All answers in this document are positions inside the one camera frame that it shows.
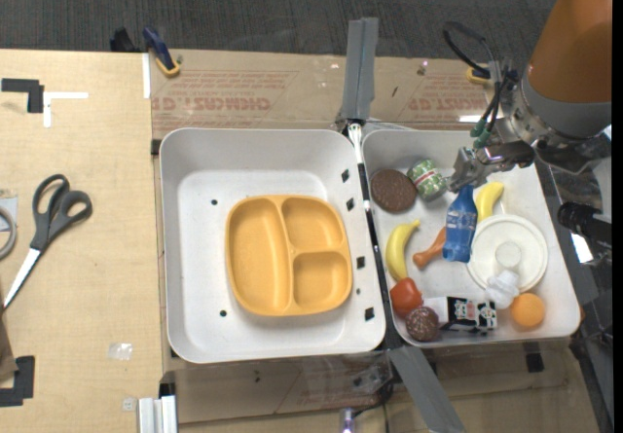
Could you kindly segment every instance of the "clamp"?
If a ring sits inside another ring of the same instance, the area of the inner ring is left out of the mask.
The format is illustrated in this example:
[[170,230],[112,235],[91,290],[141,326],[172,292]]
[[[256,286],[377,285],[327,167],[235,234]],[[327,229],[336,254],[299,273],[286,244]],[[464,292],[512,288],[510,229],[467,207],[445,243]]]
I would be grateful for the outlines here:
[[162,72],[169,78],[178,75],[179,63],[171,57],[168,47],[160,35],[158,35],[156,29],[151,26],[145,26],[143,28],[143,37],[145,38],[147,49],[151,48],[156,53],[156,64]]

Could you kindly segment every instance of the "scissors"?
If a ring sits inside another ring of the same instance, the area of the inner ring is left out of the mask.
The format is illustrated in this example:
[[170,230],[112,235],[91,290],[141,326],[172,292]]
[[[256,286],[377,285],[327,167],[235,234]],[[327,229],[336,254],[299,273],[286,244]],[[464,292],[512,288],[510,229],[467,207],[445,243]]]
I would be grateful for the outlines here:
[[[46,191],[49,192],[56,182],[58,182],[59,185],[50,197],[48,209],[44,212],[40,212],[42,196]],[[74,205],[82,206],[79,211],[70,215],[70,209]],[[18,275],[15,281],[13,281],[11,289],[9,289],[9,293],[4,300],[4,308],[9,306],[9,303],[18,293],[23,282],[35,267],[39,258],[41,258],[41,255],[46,251],[48,246],[50,246],[50,243],[55,240],[60,233],[67,230],[69,226],[89,218],[92,212],[93,206],[89,195],[82,191],[69,191],[69,181],[64,175],[60,173],[51,175],[39,184],[32,199],[32,213],[35,218],[35,236],[30,242],[30,249],[28,250],[26,259],[23,261],[23,264],[21,264]]]

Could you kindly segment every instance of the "green can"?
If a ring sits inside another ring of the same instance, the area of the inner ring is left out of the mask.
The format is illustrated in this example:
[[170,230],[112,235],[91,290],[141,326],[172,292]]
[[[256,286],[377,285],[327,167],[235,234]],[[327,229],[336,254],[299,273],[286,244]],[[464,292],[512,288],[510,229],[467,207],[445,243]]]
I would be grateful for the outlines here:
[[415,184],[418,194],[425,201],[433,201],[439,198],[448,189],[446,178],[439,173],[431,159],[417,162],[407,172],[407,177]]

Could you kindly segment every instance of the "banana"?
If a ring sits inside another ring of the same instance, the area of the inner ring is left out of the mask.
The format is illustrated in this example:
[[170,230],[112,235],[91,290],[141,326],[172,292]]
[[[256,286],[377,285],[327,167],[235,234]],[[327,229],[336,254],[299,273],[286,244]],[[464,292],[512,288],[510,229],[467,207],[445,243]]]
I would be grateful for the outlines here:
[[501,182],[490,182],[478,193],[474,200],[478,210],[478,222],[482,222],[494,213],[494,204],[502,195],[504,185]]
[[405,263],[405,246],[415,229],[420,226],[420,220],[398,224],[389,234],[385,247],[385,264],[391,276],[399,281],[408,277]]

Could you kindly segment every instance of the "orange ball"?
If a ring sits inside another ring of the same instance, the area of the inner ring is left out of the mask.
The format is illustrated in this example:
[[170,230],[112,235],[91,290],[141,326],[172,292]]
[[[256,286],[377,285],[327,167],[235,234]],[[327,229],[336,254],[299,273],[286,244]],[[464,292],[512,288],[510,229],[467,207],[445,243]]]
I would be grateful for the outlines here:
[[545,303],[534,293],[522,293],[513,300],[510,314],[520,326],[532,328],[545,317]]

